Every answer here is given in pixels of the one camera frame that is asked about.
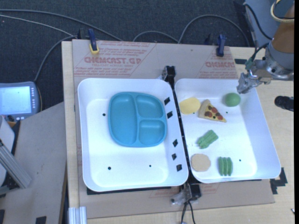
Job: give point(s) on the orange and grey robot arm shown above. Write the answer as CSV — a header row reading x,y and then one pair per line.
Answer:
x,y
283,38

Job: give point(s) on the toy pizza slice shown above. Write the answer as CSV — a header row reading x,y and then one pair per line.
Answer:
x,y
211,112

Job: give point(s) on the yellow round biscuit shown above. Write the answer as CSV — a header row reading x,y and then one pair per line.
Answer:
x,y
189,106

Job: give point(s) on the white plastic tray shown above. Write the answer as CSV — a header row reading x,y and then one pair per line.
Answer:
x,y
130,167
243,139

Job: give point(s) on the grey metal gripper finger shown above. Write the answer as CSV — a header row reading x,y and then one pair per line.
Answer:
x,y
241,84
250,85

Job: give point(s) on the brown cardboard board red print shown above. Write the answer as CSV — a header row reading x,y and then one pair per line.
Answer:
x,y
144,59

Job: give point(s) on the blue divided plate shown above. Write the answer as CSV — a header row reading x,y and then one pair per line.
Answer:
x,y
130,120

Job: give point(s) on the green ball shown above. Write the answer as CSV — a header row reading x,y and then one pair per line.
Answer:
x,y
231,99

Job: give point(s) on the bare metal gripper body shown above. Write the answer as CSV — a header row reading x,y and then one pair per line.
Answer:
x,y
264,74

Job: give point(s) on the green toy asparagus bundle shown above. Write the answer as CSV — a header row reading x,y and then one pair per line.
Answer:
x,y
207,139

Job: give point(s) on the tan round biscuit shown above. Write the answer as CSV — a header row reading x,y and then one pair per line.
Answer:
x,y
200,163

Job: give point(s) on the green toy beans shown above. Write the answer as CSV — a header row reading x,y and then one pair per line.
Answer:
x,y
225,166

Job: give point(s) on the thin black and white rod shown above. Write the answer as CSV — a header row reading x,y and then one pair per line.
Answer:
x,y
181,129

